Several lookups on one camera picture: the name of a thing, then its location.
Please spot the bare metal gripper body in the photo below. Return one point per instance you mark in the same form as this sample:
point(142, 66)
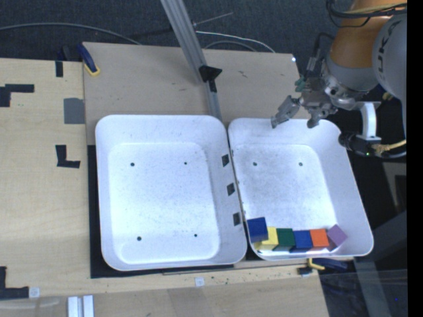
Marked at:
point(319, 96)

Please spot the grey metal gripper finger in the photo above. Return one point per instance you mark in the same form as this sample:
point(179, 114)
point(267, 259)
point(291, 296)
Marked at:
point(285, 111)
point(316, 116)

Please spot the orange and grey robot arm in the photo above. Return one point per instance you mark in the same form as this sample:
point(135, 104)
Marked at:
point(360, 38)

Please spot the white plastic tray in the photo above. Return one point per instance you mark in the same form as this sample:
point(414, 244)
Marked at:
point(162, 193)
point(291, 190)

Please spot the dark blue cube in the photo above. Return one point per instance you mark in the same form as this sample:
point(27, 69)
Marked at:
point(257, 228)

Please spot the purple cube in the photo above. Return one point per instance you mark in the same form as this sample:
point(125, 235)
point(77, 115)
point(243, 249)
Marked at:
point(337, 234)

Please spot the orange cube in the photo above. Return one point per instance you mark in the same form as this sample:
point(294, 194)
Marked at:
point(319, 237)

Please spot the green cube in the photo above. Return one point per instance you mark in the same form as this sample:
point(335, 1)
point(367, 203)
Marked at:
point(285, 237)

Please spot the yellow cube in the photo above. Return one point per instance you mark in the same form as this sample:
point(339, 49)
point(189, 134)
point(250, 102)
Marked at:
point(271, 238)

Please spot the pale wood board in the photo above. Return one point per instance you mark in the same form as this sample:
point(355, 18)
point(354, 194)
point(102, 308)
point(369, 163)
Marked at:
point(148, 81)

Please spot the black cylinder on white bracket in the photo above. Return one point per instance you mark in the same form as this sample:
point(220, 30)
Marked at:
point(369, 121)

